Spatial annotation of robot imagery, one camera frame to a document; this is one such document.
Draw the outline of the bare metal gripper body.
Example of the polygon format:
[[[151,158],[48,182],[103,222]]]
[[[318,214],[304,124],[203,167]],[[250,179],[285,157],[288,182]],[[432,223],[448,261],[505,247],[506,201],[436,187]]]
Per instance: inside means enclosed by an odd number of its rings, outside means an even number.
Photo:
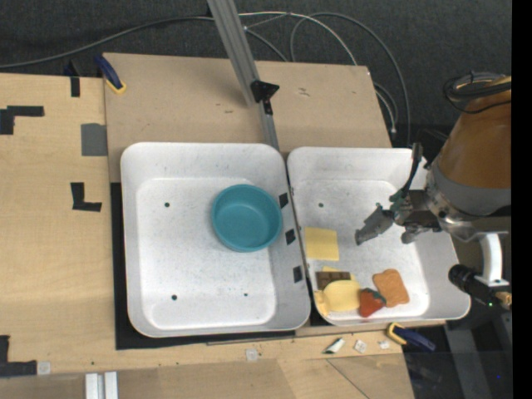
[[[477,217],[457,209],[440,192],[399,190],[391,196],[391,203],[394,222],[404,230],[408,225],[421,225],[459,240],[472,240],[478,235],[473,225]]]

